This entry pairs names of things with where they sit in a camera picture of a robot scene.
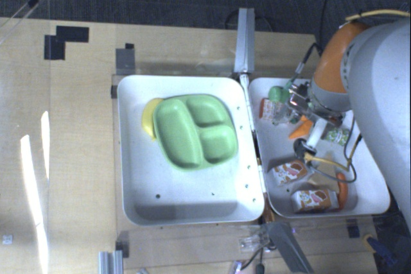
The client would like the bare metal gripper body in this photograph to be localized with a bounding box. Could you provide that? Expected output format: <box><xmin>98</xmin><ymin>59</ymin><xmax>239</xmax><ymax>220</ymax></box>
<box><xmin>288</xmin><ymin>83</ymin><xmax>344</xmax><ymax>126</ymax></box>

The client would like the orange carrot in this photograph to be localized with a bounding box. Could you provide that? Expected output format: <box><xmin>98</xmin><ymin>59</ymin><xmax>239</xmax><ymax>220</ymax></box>
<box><xmin>288</xmin><ymin>115</ymin><xmax>314</xmax><ymax>141</ymax></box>

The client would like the clear bottle with green cap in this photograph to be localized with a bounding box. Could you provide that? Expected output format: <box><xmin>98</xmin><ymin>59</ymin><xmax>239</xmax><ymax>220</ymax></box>
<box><xmin>259</xmin><ymin>85</ymin><xmax>300</xmax><ymax>126</ymax></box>

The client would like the green and white packet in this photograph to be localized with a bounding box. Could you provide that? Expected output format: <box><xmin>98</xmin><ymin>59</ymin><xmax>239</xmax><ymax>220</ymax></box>
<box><xmin>322</xmin><ymin>127</ymin><xmax>351</xmax><ymax>147</ymax></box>

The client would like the tan bread slice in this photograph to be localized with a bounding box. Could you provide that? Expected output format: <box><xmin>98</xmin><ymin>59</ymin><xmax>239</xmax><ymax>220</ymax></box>
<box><xmin>307</xmin><ymin>153</ymin><xmax>342</xmax><ymax>194</ymax></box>

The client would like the orange sausage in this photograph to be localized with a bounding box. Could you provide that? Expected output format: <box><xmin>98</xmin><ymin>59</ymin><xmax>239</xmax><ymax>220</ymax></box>
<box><xmin>335</xmin><ymin>171</ymin><xmax>349</xmax><ymax>210</ymax></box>

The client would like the white plastic tray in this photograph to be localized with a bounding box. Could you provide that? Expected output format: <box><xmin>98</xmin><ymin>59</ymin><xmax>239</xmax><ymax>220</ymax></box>
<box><xmin>248</xmin><ymin>77</ymin><xmax>392</xmax><ymax>219</ymax></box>
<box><xmin>116</xmin><ymin>74</ymin><xmax>266</xmax><ymax>227</ymax></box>

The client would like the green divided plate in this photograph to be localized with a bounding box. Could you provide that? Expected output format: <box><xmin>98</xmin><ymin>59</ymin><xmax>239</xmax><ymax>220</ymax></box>
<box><xmin>152</xmin><ymin>93</ymin><xmax>240</xmax><ymax>172</ymax></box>

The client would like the yellow banana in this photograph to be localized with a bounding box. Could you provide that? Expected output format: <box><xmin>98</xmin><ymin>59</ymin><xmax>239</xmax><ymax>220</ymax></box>
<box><xmin>141</xmin><ymin>98</ymin><xmax>165</xmax><ymax>142</ymax></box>

